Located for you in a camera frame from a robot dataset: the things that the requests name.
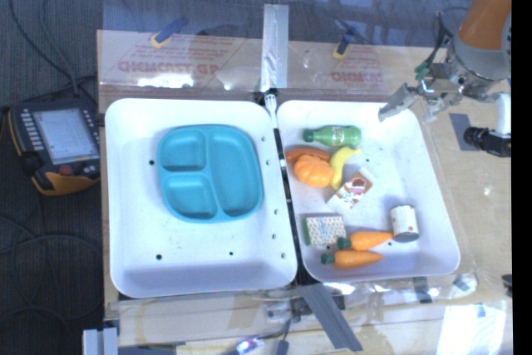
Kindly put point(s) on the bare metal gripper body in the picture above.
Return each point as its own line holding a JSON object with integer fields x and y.
{"x": 444, "y": 85}

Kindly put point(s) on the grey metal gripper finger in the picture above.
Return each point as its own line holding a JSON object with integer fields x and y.
{"x": 436, "y": 108}
{"x": 400, "y": 102}

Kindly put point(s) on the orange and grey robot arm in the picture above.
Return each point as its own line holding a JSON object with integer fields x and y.
{"x": 486, "y": 18}

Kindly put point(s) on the green plastic bottle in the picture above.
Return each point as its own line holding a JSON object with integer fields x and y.
{"x": 338, "y": 136}

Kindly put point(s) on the white plastic tray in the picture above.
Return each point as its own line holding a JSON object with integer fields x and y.
{"x": 133, "y": 195}
{"x": 420, "y": 178}

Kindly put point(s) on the yellow banana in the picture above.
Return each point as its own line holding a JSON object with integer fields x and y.
{"x": 341, "y": 164}

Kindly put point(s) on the brown cardboard board red print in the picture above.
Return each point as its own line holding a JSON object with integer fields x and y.
{"x": 482, "y": 187}

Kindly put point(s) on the brown and white carton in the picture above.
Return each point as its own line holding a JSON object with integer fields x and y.
{"x": 351, "y": 189}

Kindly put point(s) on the orange bread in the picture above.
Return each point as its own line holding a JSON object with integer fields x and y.
{"x": 313, "y": 174}

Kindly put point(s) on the orange sausage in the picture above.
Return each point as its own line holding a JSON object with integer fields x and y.
{"x": 297, "y": 153}

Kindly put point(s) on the white can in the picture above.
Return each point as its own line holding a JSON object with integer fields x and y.
{"x": 402, "y": 222}

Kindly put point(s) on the orange carrot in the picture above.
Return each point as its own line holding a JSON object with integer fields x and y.
{"x": 367, "y": 240}
{"x": 355, "y": 259}

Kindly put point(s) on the green and white carton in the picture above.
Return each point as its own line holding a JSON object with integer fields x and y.
{"x": 326, "y": 229}

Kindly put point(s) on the blue divided plate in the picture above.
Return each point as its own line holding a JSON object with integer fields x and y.
{"x": 232, "y": 170}

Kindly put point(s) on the black cylinder on white bracket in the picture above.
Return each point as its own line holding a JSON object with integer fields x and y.
{"x": 490, "y": 139}

